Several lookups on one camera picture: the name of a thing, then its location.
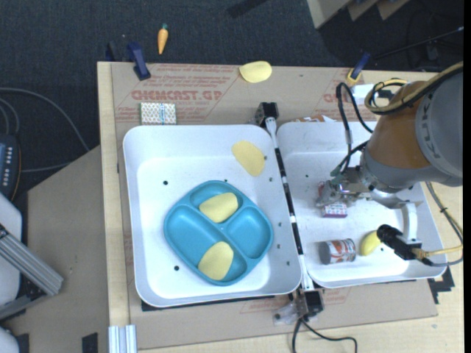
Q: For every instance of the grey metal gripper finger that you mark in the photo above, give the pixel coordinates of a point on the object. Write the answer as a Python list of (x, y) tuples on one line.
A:
[(324, 198), (333, 187)]

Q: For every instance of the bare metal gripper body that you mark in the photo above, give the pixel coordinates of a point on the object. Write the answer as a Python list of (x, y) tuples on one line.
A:
[(355, 186)]

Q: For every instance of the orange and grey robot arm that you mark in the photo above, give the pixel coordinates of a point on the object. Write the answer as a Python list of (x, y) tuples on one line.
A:
[(412, 138)]

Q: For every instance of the pink and white small carton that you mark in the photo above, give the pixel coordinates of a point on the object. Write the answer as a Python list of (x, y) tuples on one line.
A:
[(335, 210)]

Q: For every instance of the thin black and white rod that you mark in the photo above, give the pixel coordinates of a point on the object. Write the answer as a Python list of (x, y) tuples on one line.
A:
[(290, 204)]

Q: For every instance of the red and white small can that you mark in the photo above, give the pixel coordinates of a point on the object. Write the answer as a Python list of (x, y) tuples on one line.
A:
[(340, 251)]

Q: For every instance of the yellow banana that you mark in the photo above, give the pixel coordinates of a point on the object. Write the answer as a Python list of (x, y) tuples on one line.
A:
[(369, 244)]

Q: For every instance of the brown packet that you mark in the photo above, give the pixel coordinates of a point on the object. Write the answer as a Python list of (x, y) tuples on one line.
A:
[(311, 118)]

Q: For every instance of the yellow oval crisp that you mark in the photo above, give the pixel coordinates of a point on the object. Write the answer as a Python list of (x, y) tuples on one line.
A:
[(250, 158), (219, 207), (255, 71), (216, 261)]

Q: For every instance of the white plastic tray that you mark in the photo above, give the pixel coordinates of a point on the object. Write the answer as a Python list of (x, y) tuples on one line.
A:
[(368, 270), (154, 204)]

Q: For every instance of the blue divided plate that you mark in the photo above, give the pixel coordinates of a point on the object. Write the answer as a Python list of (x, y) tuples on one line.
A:
[(187, 230)]

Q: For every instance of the brown cardboard board red print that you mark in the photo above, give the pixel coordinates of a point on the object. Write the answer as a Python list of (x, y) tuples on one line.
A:
[(221, 98)]

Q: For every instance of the patterned square packet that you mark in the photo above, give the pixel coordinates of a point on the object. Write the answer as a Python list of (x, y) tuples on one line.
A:
[(158, 113)]

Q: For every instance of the orange carrot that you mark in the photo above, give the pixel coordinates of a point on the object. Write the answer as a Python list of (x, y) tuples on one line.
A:
[(162, 40)]

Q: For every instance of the black cylinder on white bracket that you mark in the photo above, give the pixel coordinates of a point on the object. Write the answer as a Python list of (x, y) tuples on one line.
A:
[(395, 241)]

